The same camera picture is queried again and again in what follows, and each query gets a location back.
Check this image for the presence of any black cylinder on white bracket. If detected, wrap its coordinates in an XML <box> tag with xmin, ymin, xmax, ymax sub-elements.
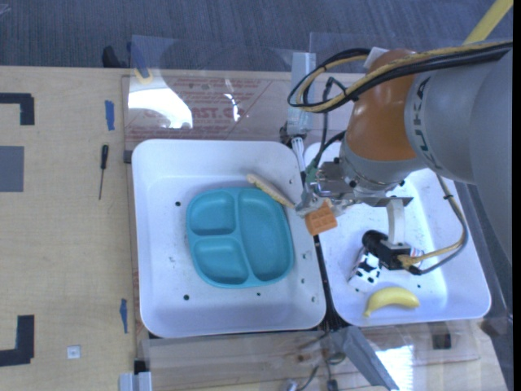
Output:
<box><xmin>361</xmin><ymin>199</ymin><xmax>413</xmax><ymax>271</ymax></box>

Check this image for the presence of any blue divided plate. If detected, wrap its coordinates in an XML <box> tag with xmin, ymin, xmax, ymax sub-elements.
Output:
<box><xmin>185</xmin><ymin>187</ymin><xmax>296</xmax><ymax>289</ymax></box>

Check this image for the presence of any yellow banana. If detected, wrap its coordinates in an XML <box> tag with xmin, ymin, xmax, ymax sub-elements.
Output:
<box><xmin>362</xmin><ymin>286</ymin><xmax>421</xmax><ymax>319</ymax></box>

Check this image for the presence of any black and white carton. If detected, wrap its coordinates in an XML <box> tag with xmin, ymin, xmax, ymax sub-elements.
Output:
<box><xmin>346</xmin><ymin>248</ymin><xmax>384</xmax><ymax>295</ymax></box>

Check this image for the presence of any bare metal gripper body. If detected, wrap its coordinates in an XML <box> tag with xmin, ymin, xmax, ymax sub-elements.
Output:
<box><xmin>308</xmin><ymin>159</ymin><xmax>405</xmax><ymax>210</ymax></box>

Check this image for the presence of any pale yellow toy bread slice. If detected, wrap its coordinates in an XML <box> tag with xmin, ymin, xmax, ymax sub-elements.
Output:
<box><xmin>245</xmin><ymin>173</ymin><xmax>296</xmax><ymax>209</ymax></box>

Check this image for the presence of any white plastic tray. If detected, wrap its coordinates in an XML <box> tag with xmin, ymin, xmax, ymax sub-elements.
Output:
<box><xmin>303</xmin><ymin>140</ymin><xmax>493</xmax><ymax>327</ymax></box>
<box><xmin>130</xmin><ymin>138</ymin><xmax>328</xmax><ymax>339</ymax></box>

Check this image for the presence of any orange waffle biscuit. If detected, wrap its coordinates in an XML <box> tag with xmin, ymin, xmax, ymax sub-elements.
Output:
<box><xmin>304</xmin><ymin>200</ymin><xmax>339</xmax><ymax>236</ymax></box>

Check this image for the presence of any black screwdriver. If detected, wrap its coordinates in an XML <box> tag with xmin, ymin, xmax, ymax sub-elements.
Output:
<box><xmin>98</xmin><ymin>143</ymin><xmax>110</xmax><ymax>201</ymax></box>

